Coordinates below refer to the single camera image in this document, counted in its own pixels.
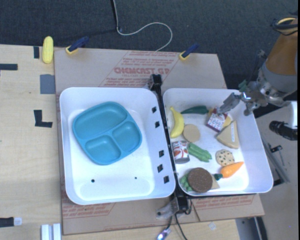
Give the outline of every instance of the toy hamburger patty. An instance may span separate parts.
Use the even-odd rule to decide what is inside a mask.
[[[212,187],[211,174],[201,167],[192,169],[187,177],[189,186],[196,192],[204,193]]]

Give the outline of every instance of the blue plate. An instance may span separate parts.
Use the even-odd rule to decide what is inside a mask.
[[[129,112],[116,102],[105,102],[80,113],[73,121],[76,140],[96,164],[110,165],[134,152],[142,142]]]

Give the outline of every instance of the cardboard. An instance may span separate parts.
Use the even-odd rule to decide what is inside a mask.
[[[70,87],[146,87],[151,74],[160,74],[162,93],[170,88],[226,89],[216,54],[192,53],[185,61],[177,52],[131,51],[80,48],[73,55],[64,48],[54,52],[57,128],[60,161],[63,234],[80,234],[131,228],[165,226],[156,210],[170,199],[159,198],[106,204],[78,205],[65,191],[59,96]],[[195,223],[261,216],[258,194],[193,199],[189,215],[180,223]]]

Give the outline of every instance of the orange carrot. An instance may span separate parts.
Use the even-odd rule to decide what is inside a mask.
[[[235,162],[232,164],[228,164],[222,167],[220,173],[222,174],[223,178],[229,178],[234,175],[235,172],[238,171],[243,164],[244,162]]]

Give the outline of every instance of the soda can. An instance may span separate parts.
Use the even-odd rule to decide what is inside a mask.
[[[176,164],[184,164],[190,161],[187,144],[188,142],[185,140],[179,140],[172,143],[174,162]]]

